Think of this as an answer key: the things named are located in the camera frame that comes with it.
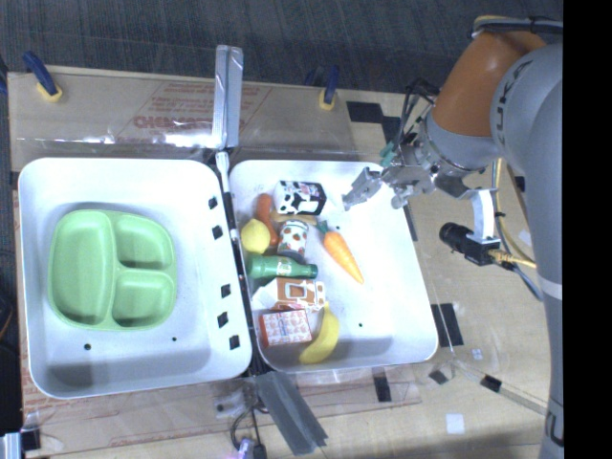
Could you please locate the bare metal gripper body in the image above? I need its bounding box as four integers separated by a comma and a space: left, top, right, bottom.
381, 142, 473, 194

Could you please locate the black and white cow carton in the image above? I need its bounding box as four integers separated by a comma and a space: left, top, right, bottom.
273, 180, 328, 217

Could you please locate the orange carrot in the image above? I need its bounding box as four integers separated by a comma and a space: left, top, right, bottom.
315, 220, 365, 286

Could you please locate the white plastic tray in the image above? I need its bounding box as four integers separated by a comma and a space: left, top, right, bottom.
228, 159, 440, 375
17, 156, 253, 400

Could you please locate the white can orange print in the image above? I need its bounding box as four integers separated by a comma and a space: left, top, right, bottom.
276, 220, 310, 258

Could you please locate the orange toy sausage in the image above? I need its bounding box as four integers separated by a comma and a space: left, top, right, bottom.
255, 192, 281, 249

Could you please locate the yellow lemon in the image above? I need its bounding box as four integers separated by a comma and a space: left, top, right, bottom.
240, 218, 273, 255

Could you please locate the green bottle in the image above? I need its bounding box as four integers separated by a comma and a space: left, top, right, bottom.
246, 254, 319, 281

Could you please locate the orange and white carton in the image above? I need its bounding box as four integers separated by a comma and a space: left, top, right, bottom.
266, 277, 328, 312

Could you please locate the thin black and white rod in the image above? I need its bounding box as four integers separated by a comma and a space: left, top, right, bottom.
215, 150, 262, 378

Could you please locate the yellow banana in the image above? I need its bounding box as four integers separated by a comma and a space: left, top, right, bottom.
298, 301, 341, 366

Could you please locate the orange printed box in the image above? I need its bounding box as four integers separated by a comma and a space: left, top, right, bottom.
258, 309, 314, 349

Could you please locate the brown cardboard board red print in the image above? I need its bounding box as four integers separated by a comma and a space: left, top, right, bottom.
6, 64, 423, 450

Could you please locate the green divided plate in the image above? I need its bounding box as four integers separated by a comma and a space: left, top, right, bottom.
46, 208, 178, 331

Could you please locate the black cylinder on white bracket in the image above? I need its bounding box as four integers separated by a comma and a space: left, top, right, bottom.
438, 186, 503, 268

